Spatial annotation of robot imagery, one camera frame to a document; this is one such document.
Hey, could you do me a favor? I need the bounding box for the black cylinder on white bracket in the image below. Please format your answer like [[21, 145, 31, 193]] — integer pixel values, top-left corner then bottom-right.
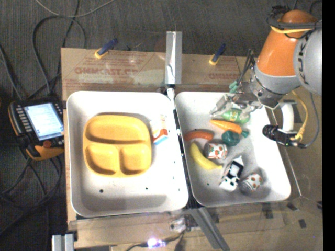
[[262, 102, 300, 148]]

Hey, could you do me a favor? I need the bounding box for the orange carrot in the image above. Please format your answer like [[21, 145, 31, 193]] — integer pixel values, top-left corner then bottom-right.
[[209, 119, 250, 139]]

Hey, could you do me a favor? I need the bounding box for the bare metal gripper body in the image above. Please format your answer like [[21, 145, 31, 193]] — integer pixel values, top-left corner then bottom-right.
[[227, 81, 280, 110]]

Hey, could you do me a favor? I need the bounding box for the white can with red print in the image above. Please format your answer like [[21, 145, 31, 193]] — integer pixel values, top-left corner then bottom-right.
[[203, 142, 228, 160], [239, 173, 264, 196]]

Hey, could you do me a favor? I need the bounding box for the black and white carton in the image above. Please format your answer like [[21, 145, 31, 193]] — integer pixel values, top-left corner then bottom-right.
[[218, 156, 245, 193]]

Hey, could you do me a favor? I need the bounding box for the green plastic bottle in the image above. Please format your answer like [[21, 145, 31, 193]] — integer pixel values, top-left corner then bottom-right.
[[221, 108, 251, 124]]

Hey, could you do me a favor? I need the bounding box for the red sausage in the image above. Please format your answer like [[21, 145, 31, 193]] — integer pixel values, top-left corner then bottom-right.
[[183, 129, 215, 142]]

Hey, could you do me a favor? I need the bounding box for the white and orange carton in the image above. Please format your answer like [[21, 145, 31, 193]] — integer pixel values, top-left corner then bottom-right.
[[149, 113, 169, 145]]

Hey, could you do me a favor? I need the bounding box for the white plastic tray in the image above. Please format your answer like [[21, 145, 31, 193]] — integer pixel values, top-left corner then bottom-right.
[[174, 91, 292, 208], [66, 90, 189, 218]]

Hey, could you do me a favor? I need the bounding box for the yellow banana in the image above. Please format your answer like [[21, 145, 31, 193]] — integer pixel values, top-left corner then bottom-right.
[[189, 142, 224, 170]]

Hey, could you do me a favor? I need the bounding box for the yellow divided plate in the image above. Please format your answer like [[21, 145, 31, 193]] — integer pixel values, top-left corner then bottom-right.
[[83, 114, 153, 178]]

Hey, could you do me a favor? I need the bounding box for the green broccoli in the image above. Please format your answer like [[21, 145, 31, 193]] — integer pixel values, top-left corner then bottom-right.
[[221, 130, 241, 147]]

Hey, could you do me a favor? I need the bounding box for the brown cardboard board, red print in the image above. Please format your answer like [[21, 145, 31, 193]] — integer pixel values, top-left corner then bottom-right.
[[60, 48, 323, 248]]

